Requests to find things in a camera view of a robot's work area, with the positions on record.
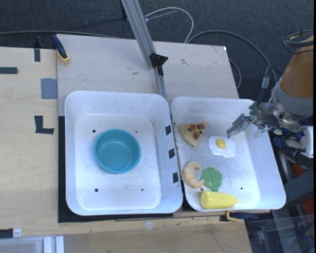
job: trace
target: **wooden board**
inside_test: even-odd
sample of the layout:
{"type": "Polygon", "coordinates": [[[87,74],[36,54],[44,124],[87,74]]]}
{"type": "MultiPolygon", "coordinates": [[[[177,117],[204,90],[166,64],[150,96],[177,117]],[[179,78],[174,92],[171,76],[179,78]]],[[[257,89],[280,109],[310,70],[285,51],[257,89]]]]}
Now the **wooden board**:
{"type": "MultiPolygon", "coordinates": [[[[136,40],[58,35],[70,60],[57,60],[58,113],[71,92],[157,93],[154,69],[148,69],[136,40]]],[[[238,98],[223,46],[154,42],[163,65],[166,98],[199,96],[238,98]]]]}
{"type": "Polygon", "coordinates": [[[35,62],[31,48],[0,47],[1,66],[17,67],[18,73],[0,74],[0,229],[47,236],[143,230],[148,221],[154,229],[223,224],[218,213],[182,209],[164,219],[57,223],[57,99],[41,97],[41,79],[57,79],[56,52],[41,50],[41,61],[35,62]],[[36,115],[43,116],[43,126],[53,128],[53,134],[35,133],[36,115]]]}
{"type": "Polygon", "coordinates": [[[252,252],[243,222],[87,233],[64,241],[70,253],[252,252]]]}

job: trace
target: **white tray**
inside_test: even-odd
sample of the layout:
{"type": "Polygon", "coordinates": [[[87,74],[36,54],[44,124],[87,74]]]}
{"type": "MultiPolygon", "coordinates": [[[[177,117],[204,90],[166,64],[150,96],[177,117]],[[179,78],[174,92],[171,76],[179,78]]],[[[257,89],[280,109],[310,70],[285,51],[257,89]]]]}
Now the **white tray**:
{"type": "Polygon", "coordinates": [[[182,204],[170,108],[157,94],[76,91],[65,100],[66,201],[76,214],[173,213],[182,204]],[[108,129],[133,134],[141,159],[130,172],[110,174],[93,145],[108,129]]]}
{"type": "MultiPolygon", "coordinates": [[[[244,132],[231,137],[235,142],[236,156],[226,159],[212,154],[208,140],[212,135],[226,136],[226,130],[241,113],[249,114],[253,103],[247,99],[194,98],[181,96],[171,103],[175,127],[175,139],[180,167],[190,161],[198,161],[202,170],[214,167],[222,173],[218,192],[235,195],[239,200],[230,210],[280,209],[285,204],[285,192],[274,157],[269,136],[254,137],[257,130],[250,125],[244,132]],[[190,146],[179,134],[179,125],[207,122],[198,145],[190,146]]],[[[200,180],[202,171],[196,170],[200,180]]],[[[201,189],[193,189],[186,183],[185,196],[197,211],[223,211],[227,209],[204,209],[200,204],[201,189]]]]}

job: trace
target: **gray carpet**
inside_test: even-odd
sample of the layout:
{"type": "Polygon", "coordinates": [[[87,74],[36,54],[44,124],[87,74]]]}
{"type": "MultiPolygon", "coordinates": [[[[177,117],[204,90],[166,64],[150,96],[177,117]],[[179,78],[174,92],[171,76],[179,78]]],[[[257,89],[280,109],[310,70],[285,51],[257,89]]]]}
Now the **gray carpet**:
{"type": "MultiPolygon", "coordinates": [[[[191,36],[208,30],[228,32],[204,34],[192,43],[226,46],[229,58],[242,74],[239,96],[253,100],[260,93],[268,64],[244,39],[257,46],[273,67],[283,71],[291,54],[282,46],[282,35],[314,29],[314,0],[139,1],[144,14],[165,7],[178,7],[189,12],[194,19],[191,36]]],[[[191,22],[185,13],[177,11],[150,20],[148,26],[153,40],[184,42],[191,22]]],[[[76,31],[134,38],[129,23],[122,20],[120,0],[0,0],[0,32],[27,30],[76,31]]],[[[0,46],[33,47],[35,38],[41,36],[42,47],[52,48],[50,35],[41,32],[0,35],[0,46]]],[[[239,76],[233,65],[232,71],[238,83],[239,76]]]]}

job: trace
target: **tray hole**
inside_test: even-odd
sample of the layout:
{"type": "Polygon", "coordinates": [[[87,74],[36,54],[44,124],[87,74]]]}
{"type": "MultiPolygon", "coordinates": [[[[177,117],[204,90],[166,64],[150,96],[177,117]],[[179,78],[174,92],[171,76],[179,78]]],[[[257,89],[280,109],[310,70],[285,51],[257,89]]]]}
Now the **tray hole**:
{"type": "Polygon", "coordinates": [[[173,158],[174,156],[175,156],[174,149],[171,149],[171,150],[169,151],[169,157],[170,157],[170,159],[173,158]]]}

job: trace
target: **metal pole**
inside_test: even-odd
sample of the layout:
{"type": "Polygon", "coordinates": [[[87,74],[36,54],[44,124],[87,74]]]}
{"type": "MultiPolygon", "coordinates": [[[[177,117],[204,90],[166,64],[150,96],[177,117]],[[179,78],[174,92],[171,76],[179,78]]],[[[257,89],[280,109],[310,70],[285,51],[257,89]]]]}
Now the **metal pole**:
{"type": "Polygon", "coordinates": [[[138,0],[121,0],[124,10],[129,19],[132,31],[137,39],[139,48],[148,68],[155,68],[158,94],[166,98],[166,90],[163,75],[159,73],[156,66],[152,65],[151,54],[155,54],[153,42],[147,27],[143,12],[138,0]]]}

